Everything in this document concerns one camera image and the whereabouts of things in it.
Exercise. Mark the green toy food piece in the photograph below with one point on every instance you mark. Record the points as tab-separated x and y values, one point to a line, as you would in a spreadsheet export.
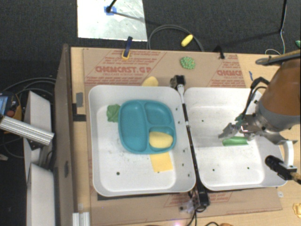
298	43

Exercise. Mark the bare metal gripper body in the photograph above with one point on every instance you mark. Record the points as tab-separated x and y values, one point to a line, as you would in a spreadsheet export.
255	126

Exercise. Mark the green round peas patch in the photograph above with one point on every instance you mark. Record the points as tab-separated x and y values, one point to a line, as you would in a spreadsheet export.
188	62

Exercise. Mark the yellow toy food piece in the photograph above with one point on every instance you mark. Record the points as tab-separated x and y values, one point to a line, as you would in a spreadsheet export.
297	209

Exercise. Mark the yellow toy corn cob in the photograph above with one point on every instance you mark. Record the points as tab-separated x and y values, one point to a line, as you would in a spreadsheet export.
187	40

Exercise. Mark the yellow oval toy food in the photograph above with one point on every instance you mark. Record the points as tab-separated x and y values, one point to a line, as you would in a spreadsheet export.
150	82

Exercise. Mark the white plastic tray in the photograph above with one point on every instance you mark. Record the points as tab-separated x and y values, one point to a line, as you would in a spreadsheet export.
235	168
131	175

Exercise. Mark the thin black and white rod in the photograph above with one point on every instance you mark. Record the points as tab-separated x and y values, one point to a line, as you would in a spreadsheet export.
189	131

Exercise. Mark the teal divided plate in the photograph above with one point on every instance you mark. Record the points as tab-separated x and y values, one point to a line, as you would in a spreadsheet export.
134	126

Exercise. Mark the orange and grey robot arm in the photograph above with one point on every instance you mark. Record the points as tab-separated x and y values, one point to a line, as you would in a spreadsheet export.
282	93

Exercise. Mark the black cylinder on white bracket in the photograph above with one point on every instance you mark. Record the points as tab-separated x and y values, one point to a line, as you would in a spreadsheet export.
278	166

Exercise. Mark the green toy pea pod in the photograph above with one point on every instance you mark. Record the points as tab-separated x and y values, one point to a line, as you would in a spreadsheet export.
235	141

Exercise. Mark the yellow cheese slice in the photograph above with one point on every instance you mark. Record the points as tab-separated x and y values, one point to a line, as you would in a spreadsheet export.
162	162

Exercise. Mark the green lettuce leaf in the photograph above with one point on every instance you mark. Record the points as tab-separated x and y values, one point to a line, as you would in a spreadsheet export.
113	113

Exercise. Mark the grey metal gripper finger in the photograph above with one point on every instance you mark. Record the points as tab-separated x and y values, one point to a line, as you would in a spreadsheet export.
224	134
231	126

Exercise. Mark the yellow toy potato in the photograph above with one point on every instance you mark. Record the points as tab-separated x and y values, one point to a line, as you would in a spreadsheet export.
161	140

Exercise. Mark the brown cardboard board red print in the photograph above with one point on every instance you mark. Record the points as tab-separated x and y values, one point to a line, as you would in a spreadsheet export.
131	65

